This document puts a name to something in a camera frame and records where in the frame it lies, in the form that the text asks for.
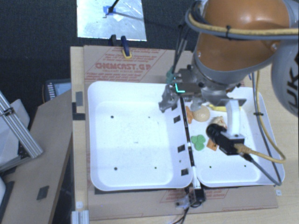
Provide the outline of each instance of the metal plate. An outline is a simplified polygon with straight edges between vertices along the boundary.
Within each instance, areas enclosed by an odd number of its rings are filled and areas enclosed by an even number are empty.
[[[114,13],[105,10],[115,0],[77,0],[78,37],[109,39],[116,34],[120,39],[146,41],[141,0],[119,0]]]

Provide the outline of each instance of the yellow cable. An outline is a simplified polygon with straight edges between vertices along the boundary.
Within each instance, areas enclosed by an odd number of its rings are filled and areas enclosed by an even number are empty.
[[[215,32],[224,32],[228,31],[227,28],[207,25],[200,22],[197,22],[193,19],[191,14],[188,15],[190,23],[200,29],[208,30],[208,31],[215,31]],[[236,29],[231,28],[229,30],[230,34],[236,35],[299,35],[299,31],[297,28],[281,28],[281,29],[265,29],[265,30],[248,30],[248,29]]]
[[[260,76],[260,72],[257,71],[257,76],[256,76],[256,103],[257,103],[257,112],[260,112],[260,103],[259,103],[259,95],[258,95],[259,76]],[[266,127],[265,127],[265,124],[264,124],[264,122],[262,120],[262,117],[259,115],[258,118],[261,121],[261,126],[262,126],[262,129],[263,129],[263,132],[267,136],[267,138],[268,138],[269,142],[271,143],[271,145],[273,146],[273,148],[279,153],[279,155],[281,156],[281,159],[275,159],[275,158],[267,156],[267,155],[265,155],[263,153],[254,151],[251,148],[245,146],[244,144],[235,144],[234,147],[237,149],[238,153],[254,154],[254,155],[257,155],[257,156],[262,157],[264,159],[267,159],[267,160],[269,160],[271,162],[284,163],[286,161],[285,155],[279,150],[279,148],[275,145],[274,141],[270,137],[270,135],[269,135],[269,133],[268,133]]]

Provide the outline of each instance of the white tray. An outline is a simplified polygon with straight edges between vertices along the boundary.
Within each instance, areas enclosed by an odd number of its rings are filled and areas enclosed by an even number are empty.
[[[254,115],[254,100],[252,88],[240,87],[235,88],[232,93],[228,93],[231,98],[245,98],[247,101],[242,106],[240,111],[241,127],[240,134],[245,137],[245,145],[258,152],[268,154],[260,134],[256,116]],[[263,102],[262,96],[259,94],[260,108],[263,113],[263,121],[268,130],[269,135],[274,140],[273,132],[268,119],[267,111]],[[206,127],[211,123],[212,119],[217,116],[223,116],[227,124],[227,113],[218,112],[210,109],[210,119],[200,123],[195,120],[189,125],[190,136],[202,134],[206,142]],[[207,147],[201,151],[197,151],[193,147],[193,156],[197,170],[197,177],[200,182],[208,187],[232,187],[232,186],[249,186],[249,185],[267,185],[273,184],[263,173],[259,171],[252,163],[244,160],[239,155],[227,156],[219,148],[213,151]],[[274,158],[280,159],[279,154],[269,143],[270,151]],[[277,180],[275,169],[270,161],[267,161],[258,156],[252,155],[254,160],[260,164],[269,174]],[[281,179],[285,177],[285,172],[282,164],[276,164]]]
[[[88,88],[91,180],[100,190],[183,188],[192,171],[181,106],[161,113],[164,84]],[[185,149],[178,152],[178,147]]]

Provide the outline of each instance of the black connector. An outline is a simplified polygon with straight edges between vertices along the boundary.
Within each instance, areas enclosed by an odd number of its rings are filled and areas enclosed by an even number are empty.
[[[244,143],[244,139],[229,139],[221,132],[226,132],[226,128],[217,125],[211,124],[206,128],[206,134],[208,137],[217,145],[219,149],[224,152],[226,155],[237,155],[237,149],[234,147],[237,143]]]

